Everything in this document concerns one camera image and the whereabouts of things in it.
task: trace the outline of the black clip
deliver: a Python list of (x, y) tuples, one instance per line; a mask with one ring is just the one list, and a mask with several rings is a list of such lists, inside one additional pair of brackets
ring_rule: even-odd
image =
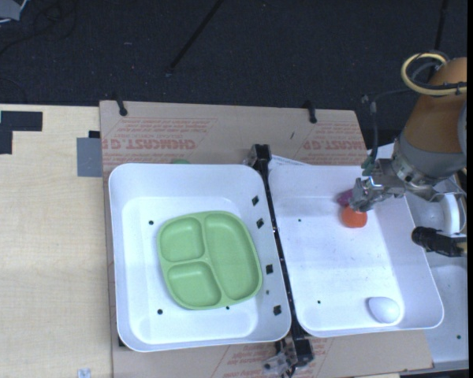
[(123, 104), (123, 101), (120, 100), (120, 98), (117, 96), (117, 93), (114, 92), (112, 94), (112, 99), (113, 101), (117, 102), (117, 106), (119, 106), (119, 114), (122, 117), (125, 117), (126, 115), (128, 115), (128, 110), (125, 108), (125, 104)]
[(317, 118), (315, 117), (314, 104), (312, 104), (310, 101), (305, 101), (302, 108), (308, 109), (308, 114), (310, 115), (310, 118), (308, 120), (310, 121), (310, 123), (317, 123)]
[(441, 230), (429, 227), (416, 227), (412, 231), (412, 241), (426, 249), (426, 252), (436, 252), (449, 258), (462, 256), (463, 250), (458, 243), (466, 241), (463, 235), (450, 237), (442, 235)]

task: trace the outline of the metal bracket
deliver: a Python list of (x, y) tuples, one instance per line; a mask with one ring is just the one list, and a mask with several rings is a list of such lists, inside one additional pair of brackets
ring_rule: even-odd
[(311, 344), (307, 339), (293, 340), (287, 344), (285, 339), (275, 343), (277, 353), (263, 363), (263, 372), (268, 376), (291, 377), (298, 367), (313, 360)]
[[(311, 350), (311, 345), (306, 338), (306, 332), (301, 328), (296, 316), (296, 309), (294, 306), (294, 300), (292, 298), (291, 283), (289, 281), (289, 274), (287, 271), (287, 265), (285, 264), (284, 251), (281, 245), (281, 238), (278, 233), (277, 218), (275, 217), (274, 204), (271, 198), (270, 184), (268, 182), (269, 169), (268, 164), (271, 161), (272, 155), (270, 146), (266, 144), (254, 144), (249, 152), (249, 155), (244, 160), (246, 165), (251, 166), (255, 169), (263, 178), (265, 186), (266, 200), (268, 201), (268, 210), (270, 212), (271, 223), (274, 231), (275, 244), (277, 245), (277, 252), (281, 262), (281, 271), (284, 277), (285, 290), (289, 300), (289, 309), (291, 310), (291, 335), (292, 335), (292, 348), (296, 355), (294, 367), (303, 366), (308, 364), (314, 359), (314, 355)], [(279, 358), (274, 359), (274, 362), (278, 363)]]

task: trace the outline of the black tape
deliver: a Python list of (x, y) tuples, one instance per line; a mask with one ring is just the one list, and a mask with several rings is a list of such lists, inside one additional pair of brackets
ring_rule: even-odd
[(88, 137), (90, 139), (99, 139), (100, 138), (100, 132), (98, 130), (90, 130), (88, 132)]
[(41, 132), (42, 112), (1, 111), (0, 154), (13, 153), (13, 132)]

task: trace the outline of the orange object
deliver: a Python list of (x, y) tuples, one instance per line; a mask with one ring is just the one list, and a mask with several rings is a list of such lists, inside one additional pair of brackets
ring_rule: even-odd
[(341, 220), (350, 228), (361, 228), (366, 225), (368, 215), (365, 212), (355, 211), (351, 206), (346, 206), (341, 212)]

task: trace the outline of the wooden board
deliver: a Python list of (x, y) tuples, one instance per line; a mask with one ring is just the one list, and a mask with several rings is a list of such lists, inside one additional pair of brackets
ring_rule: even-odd
[(77, 176), (76, 139), (96, 107), (42, 111), (0, 155), (0, 377), (112, 376), (101, 178)]

